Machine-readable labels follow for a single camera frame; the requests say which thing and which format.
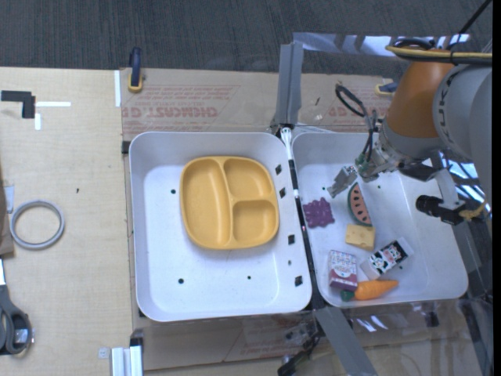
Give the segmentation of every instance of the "white ring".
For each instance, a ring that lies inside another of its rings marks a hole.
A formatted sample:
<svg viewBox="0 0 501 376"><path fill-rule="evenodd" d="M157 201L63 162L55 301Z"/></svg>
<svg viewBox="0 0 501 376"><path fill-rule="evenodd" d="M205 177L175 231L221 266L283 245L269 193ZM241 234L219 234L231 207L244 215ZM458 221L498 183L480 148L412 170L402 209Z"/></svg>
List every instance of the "white ring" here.
<svg viewBox="0 0 501 376"><path fill-rule="evenodd" d="M56 213L56 215L59 219L59 229L56 231L56 233L51 238L49 238L47 241L41 242L40 244L31 243L31 242L27 242L25 240L22 240L16 233L16 221L19 218L19 216L21 214L23 214L29 208L38 208L38 207L48 208L48 209L52 210L54 213ZM13 235L14 241L19 246L21 246L22 248L26 248L26 249L38 250L38 249L44 249L44 248L50 247L61 237L61 235L63 234L63 231L64 231L64 216L63 216L63 213L61 212L61 209L59 209L52 202L44 201L42 199L24 202L23 204L18 206L16 208L16 210L14 210L13 215L10 218L10 233Z"/></svg>

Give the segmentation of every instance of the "white tray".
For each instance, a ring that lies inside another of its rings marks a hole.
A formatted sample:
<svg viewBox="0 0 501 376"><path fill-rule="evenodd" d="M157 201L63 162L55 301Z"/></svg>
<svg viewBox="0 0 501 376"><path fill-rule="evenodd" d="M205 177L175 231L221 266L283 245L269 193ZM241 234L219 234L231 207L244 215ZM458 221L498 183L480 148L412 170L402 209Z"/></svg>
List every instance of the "white tray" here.
<svg viewBox="0 0 501 376"><path fill-rule="evenodd" d="M279 230L270 242L209 250L188 238L180 175L192 159L214 155L249 157L269 171L279 202ZM278 138L263 132L146 132L133 139L129 161L136 298L147 317L166 322L293 313L309 303L312 282L288 157Z"/></svg>
<svg viewBox="0 0 501 376"><path fill-rule="evenodd" d="M367 134L306 132L294 138L292 151L297 170L301 202L324 197L332 208L335 223L308 229L319 290L333 306L349 308L399 302L458 298L467 289L467 273L451 226L416 210L420 195L441 196L438 184L416 181L399 172L382 174L371 183L357 180L369 215L376 228L374 249L399 237L413 247L414 255L384 277L399 285L381 298L343 302L339 290L329 286L328 254L331 249L357 258L359 280L367 277L359 263L372 253L344 242L346 226L353 223L348 212L348 190L330 197L326 188L345 165L353 165L362 151Z"/></svg>

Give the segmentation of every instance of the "cheese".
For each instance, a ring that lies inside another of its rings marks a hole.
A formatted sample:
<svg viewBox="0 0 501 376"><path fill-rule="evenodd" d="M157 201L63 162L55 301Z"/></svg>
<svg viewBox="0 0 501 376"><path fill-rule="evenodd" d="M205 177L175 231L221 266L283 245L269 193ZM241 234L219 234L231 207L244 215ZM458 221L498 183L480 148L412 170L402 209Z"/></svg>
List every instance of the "cheese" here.
<svg viewBox="0 0 501 376"><path fill-rule="evenodd" d="M375 236L376 229L374 227L360 226L358 224L348 224L346 227L346 243L367 251L374 249Z"/></svg>

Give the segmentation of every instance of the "table surface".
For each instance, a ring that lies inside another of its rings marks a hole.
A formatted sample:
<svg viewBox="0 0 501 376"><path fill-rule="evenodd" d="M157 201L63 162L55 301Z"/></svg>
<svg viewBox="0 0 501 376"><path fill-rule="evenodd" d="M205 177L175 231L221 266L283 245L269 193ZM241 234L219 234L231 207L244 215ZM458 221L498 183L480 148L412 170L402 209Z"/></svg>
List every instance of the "table surface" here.
<svg viewBox="0 0 501 376"><path fill-rule="evenodd" d="M28 251L16 246L3 257L11 299L28 313L35 343L21 357L0 356L0 374L108 375L110 362L99 357L99 350L128 347L133 332L122 122L114 72L4 67L0 90L30 91L37 103L70 102L69 107L37 107L40 130L33 119L21 117L20 103L0 102L2 181L14 186L14 206L33 199L52 201L66 221L63 236L50 248ZM17 229L26 240L43 240L55 227L51 213L34 209L23 215ZM412 342L376 347L367 354L376 369L397 360L395 374L402 369L419 374L412 364L416 360L424 374L431 366L466 367L468 374L479 374L466 326L460 330L446 344L440 339ZM444 347L448 351L437 359L433 353ZM401 360L404 353L410 365ZM148 374L276 374L280 364L277 358ZM344 374L335 357L329 364L333 374Z"/></svg>

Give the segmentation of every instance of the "orange divided dish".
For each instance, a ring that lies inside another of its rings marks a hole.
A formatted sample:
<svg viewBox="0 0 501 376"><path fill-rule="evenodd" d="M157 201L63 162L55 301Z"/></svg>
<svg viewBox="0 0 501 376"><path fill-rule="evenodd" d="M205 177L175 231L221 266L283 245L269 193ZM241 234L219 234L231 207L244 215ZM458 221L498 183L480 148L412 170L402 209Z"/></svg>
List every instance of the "orange divided dish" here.
<svg viewBox="0 0 501 376"><path fill-rule="evenodd" d="M207 156L182 170L182 219L189 238L204 248L251 248L279 227L275 187L266 168L247 157Z"/></svg>

